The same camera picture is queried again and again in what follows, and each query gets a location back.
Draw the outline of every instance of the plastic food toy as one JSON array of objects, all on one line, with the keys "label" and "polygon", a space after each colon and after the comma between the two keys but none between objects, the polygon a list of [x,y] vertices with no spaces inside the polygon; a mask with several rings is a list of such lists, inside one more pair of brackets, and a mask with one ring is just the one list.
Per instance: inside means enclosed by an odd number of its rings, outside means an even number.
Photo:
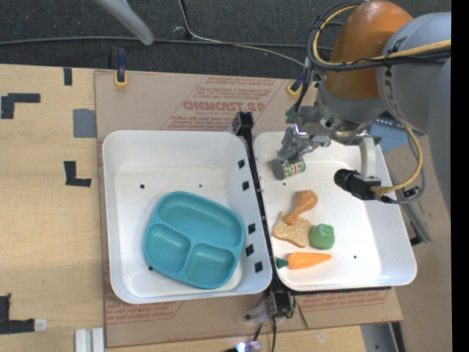
[{"label": "plastic food toy", "polygon": [[285,218],[285,222],[292,226],[296,223],[298,216],[307,210],[311,210],[317,204],[317,195],[313,191],[301,191],[296,196],[296,206],[291,214]]},{"label": "plastic food toy", "polygon": [[272,234],[280,240],[293,243],[299,248],[305,248],[309,245],[309,231],[311,223],[308,219],[297,218],[296,223],[292,226],[285,222],[285,217],[289,215],[288,211],[280,214],[278,222],[273,228]]},{"label": "plastic food toy", "polygon": [[288,266],[293,270],[299,268],[308,268],[319,263],[330,260],[332,255],[326,253],[311,253],[311,252],[295,252],[290,253],[286,260],[276,258],[277,268]]},{"label": "plastic food toy", "polygon": [[316,249],[330,249],[336,242],[334,228],[329,224],[319,224],[309,232],[309,243]]}]

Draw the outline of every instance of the toy carrot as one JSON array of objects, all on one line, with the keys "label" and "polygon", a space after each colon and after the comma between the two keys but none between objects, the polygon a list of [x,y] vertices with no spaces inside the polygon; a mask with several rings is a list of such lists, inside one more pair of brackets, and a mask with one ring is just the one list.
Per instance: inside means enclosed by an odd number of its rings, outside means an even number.
[{"label": "toy carrot", "polygon": [[309,252],[296,252],[291,253],[286,260],[276,258],[277,268],[282,268],[288,265],[291,269],[308,268],[318,263],[330,260],[332,256],[325,253],[309,253]]}]

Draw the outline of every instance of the cardboard sheet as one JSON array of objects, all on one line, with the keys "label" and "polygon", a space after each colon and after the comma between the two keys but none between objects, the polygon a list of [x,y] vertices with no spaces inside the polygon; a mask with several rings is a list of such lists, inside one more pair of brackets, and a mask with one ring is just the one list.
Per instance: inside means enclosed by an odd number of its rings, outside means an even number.
[{"label": "cardboard sheet", "polygon": [[[95,72],[100,215],[104,260],[107,347],[180,340],[200,340],[255,333],[243,312],[263,299],[262,293],[132,305],[113,293],[108,272],[106,205],[101,147],[118,130],[229,131],[238,111],[251,111],[253,135],[284,131],[286,110],[296,101],[285,92],[291,80],[231,76],[128,72],[124,88],[114,72]],[[315,89],[305,97],[313,103]],[[293,318],[278,331],[321,329],[402,319],[394,289],[318,293],[297,296]]]}]

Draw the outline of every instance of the wire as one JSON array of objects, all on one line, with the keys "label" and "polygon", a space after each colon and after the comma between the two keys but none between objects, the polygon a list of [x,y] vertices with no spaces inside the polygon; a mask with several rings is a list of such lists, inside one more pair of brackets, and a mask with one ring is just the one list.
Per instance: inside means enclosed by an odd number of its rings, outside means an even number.
[{"label": "wire", "polygon": [[295,112],[298,112],[298,109],[300,109],[301,103],[303,102],[303,99],[309,88],[310,70],[307,67],[305,67],[305,72],[306,74],[305,74],[305,78],[303,79],[303,84],[301,85],[300,96],[298,97],[298,100],[294,104]]},{"label": "wire", "polygon": [[[413,144],[412,140],[410,139],[410,136],[407,135],[407,140],[409,141],[409,146],[410,146],[410,150],[412,151],[412,154],[418,158],[418,153],[417,153],[417,150],[416,150],[416,147],[415,145]],[[424,171],[424,167],[422,166],[421,167],[421,170],[420,170],[420,176],[421,176],[421,187],[417,193],[416,196],[412,197],[412,198],[408,198],[408,199],[392,199],[388,196],[382,196],[381,197],[381,200],[384,202],[384,203],[393,203],[393,204],[397,204],[397,205],[406,205],[406,204],[409,204],[409,203],[412,203],[412,202],[415,202],[417,201],[418,199],[421,198],[422,194],[424,194],[425,192],[425,187],[426,187],[426,180],[425,180],[425,171]]]},{"label": "wire", "polygon": [[451,55],[451,40],[442,40],[428,45],[410,48],[403,51],[391,50],[390,53],[382,56],[376,56],[371,59],[357,59],[352,62],[328,62],[321,58],[317,49],[317,43],[321,31],[337,15],[355,9],[361,3],[339,3],[329,8],[325,13],[319,16],[310,31],[306,52],[310,61],[318,68],[323,70],[345,71],[365,69],[368,67],[390,66],[409,62],[428,61],[435,59],[444,59]]},{"label": "wire", "polygon": [[415,134],[412,132],[412,129],[406,126],[405,130],[407,131],[407,134],[409,135],[410,139],[412,140],[412,143],[415,145],[415,148],[417,150],[417,167],[415,171],[411,174],[411,176],[403,183],[400,183],[395,186],[371,186],[370,190],[373,191],[377,197],[381,197],[387,193],[391,193],[392,191],[396,191],[396,190],[404,188],[405,186],[412,183],[417,178],[418,174],[421,171],[422,162],[423,162],[422,149],[420,147],[420,144],[418,143],[418,140]]},{"label": "wire", "polygon": [[273,352],[273,350],[276,347],[277,322],[276,322],[275,316],[272,317],[272,327],[273,327],[273,336],[272,336],[272,348],[270,349],[270,352]]},{"label": "wire", "polygon": [[[185,11],[185,7],[184,7],[184,3],[182,0],[177,0],[178,1],[178,4],[180,6],[180,10],[181,10],[181,13],[182,13],[182,19],[184,20],[184,24],[185,24],[185,28],[187,30],[187,32],[189,34],[191,34],[192,38],[194,39],[198,39],[198,40],[203,40],[203,41],[207,41],[207,42],[212,42],[212,43],[220,43],[220,44],[224,44],[224,42],[220,41],[220,40],[214,40],[214,39],[210,39],[210,38],[206,38],[206,37],[201,37],[195,33],[193,33],[191,31],[191,28],[189,26],[189,20],[188,20],[188,16],[186,14],[186,11]],[[291,62],[294,62],[296,64],[299,64],[301,66],[303,66],[303,63],[296,60],[296,59],[293,59],[292,57],[290,56],[287,56],[287,55],[283,55],[283,54],[280,54],[279,52],[275,52],[275,51],[271,51],[271,50],[267,50],[265,48],[259,48],[259,47],[256,47],[254,45],[244,45],[244,44],[232,44],[234,47],[241,47],[241,48],[249,48],[251,50],[255,50],[255,51],[262,51],[262,52],[267,52],[269,54],[272,54],[272,55],[275,55],[275,56],[279,56],[283,59],[286,59],[286,60],[289,60]]]},{"label": "wire", "polygon": [[[8,45],[22,45],[22,44],[35,44],[35,43],[53,43],[53,42],[73,42],[73,41],[86,41],[86,40],[110,40],[110,41],[128,41],[139,42],[140,40],[135,37],[112,37],[112,36],[90,36],[90,37],[50,37],[50,38],[32,38],[32,39],[19,39],[19,40],[5,40],[0,42],[0,46]],[[238,46],[256,46],[256,47],[271,47],[271,48],[306,48],[305,45],[300,44],[283,44],[283,43],[242,43],[242,42],[202,42],[192,40],[177,40],[177,39],[154,39],[154,44],[169,43],[169,44],[189,44],[189,45],[238,45]]]},{"label": "wire", "polygon": [[285,318],[293,318],[293,315],[295,314],[295,310],[296,310],[296,297],[293,296],[293,305],[292,305],[292,310],[291,312],[285,316]]},{"label": "wire", "polygon": [[259,325],[259,328],[257,329],[256,334],[254,335],[253,340],[257,340],[257,338],[259,338],[259,334],[260,334],[260,332],[261,332],[262,325],[264,325],[264,322],[261,322],[261,324]]}]

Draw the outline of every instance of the teal plate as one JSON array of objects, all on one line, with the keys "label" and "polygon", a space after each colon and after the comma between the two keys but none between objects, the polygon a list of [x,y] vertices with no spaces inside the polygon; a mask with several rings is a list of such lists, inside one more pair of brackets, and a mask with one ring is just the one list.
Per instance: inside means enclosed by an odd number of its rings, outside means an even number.
[{"label": "teal plate", "polygon": [[215,289],[229,281],[244,246],[244,226],[233,211],[184,191],[164,196],[144,236],[149,266],[194,287]]}]

